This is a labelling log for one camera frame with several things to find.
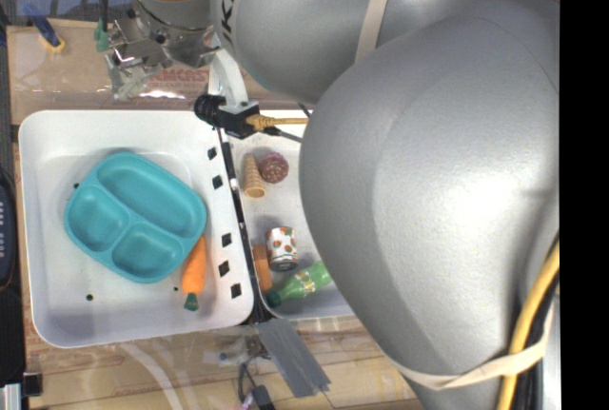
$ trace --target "teal plate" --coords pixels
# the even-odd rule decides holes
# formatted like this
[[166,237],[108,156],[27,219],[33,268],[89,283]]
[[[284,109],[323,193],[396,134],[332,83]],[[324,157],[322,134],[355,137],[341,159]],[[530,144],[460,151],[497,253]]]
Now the teal plate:
[[97,164],[71,196],[69,237],[134,282],[155,283],[186,258],[207,211],[184,182],[143,156],[120,152]]

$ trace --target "toy carrot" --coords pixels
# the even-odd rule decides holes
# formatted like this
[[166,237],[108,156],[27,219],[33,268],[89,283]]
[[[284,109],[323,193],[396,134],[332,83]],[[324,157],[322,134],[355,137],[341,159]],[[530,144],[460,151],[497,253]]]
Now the toy carrot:
[[206,287],[206,237],[202,234],[194,245],[185,263],[182,274],[182,289],[188,294],[184,304],[186,310],[199,309],[197,295]]

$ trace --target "beige strap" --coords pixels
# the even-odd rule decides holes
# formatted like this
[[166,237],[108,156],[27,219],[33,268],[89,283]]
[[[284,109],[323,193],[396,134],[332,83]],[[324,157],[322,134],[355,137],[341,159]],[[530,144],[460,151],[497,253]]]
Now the beige strap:
[[550,329],[552,326],[553,316],[554,305],[552,305],[552,309],[546,317],[545,324],[543,326],[543,335],[539,342],[527,347],[520,353],[503,356],[501,358],[486,362],[462,375],[427,375],[425,373],[420,373],[419,371],[408,369],[391,360],[391,358],[389,358],[389,360],[393,362],[400,372],[409,380],[421,384],[427,388],[431,388],[432,390],[448,390],[451,388],[459,388],[462,386],[468,386],[470,384],[491,380],[496,377],[518,375],[522,371],[529,369],[537,361],[543,358],[548,340],[550,338]]
[[355,54],[356,62],[377,47],[386,6],[387,0],[370,0],[368,2],[368,9],[365,12],[360,41]]

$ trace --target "green bottle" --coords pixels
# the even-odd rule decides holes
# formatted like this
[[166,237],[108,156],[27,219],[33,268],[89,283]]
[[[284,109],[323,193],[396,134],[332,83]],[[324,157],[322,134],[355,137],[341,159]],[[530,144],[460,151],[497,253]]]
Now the green bottle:
[[332,278],[325,269],[324,262],[318,261],[291,275],[281,290],[269,291],[266,294],[266,302],[271,308],[278,307],[286,300],[303,299],[330,282]]

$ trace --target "can with red pattern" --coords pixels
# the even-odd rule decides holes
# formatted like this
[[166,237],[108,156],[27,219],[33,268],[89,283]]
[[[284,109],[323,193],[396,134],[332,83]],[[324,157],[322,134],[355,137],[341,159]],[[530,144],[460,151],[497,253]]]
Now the can with red pattern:
[[266,256],[273,271],[288,271],[298,266],[298,249],[293,227],[275,227],[265,234]]

